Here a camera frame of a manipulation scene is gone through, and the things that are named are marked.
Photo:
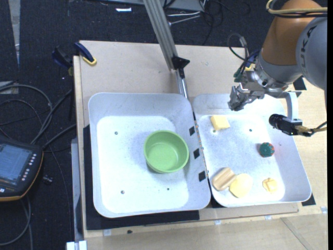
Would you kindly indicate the black cylinder on white bracket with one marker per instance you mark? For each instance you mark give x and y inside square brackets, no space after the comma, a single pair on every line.
[284,124]

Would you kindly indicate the green bowl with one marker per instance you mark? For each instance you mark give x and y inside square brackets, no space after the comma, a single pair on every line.
[166,152]

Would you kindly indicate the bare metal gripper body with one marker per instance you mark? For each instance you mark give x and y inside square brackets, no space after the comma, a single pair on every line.
[256,86]

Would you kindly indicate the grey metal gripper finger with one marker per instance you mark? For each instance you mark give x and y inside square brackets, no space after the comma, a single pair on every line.
[242,103]
[232,99]

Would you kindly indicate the pale yellow oval toy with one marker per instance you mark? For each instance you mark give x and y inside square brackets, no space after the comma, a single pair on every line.
[241,186]

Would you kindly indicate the yellow cheese block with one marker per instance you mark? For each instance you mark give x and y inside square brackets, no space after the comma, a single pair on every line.
[220,122]

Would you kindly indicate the green and orange round toy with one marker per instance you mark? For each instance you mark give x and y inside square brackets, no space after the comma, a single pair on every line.
[266,150]

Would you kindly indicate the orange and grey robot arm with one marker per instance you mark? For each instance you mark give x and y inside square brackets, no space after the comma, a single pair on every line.
[291,40]

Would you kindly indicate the pale wood board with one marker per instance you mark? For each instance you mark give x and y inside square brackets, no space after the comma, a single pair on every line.
[135,69]

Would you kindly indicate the white plastic tray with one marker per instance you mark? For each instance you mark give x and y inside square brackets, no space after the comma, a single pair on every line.
[125,163]
[239,150]

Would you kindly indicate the tan toy bread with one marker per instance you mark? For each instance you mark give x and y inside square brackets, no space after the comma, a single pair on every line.
[223,179]

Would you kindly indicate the small yellow toy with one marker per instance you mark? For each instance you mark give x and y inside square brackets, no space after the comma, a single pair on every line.
[270,185]

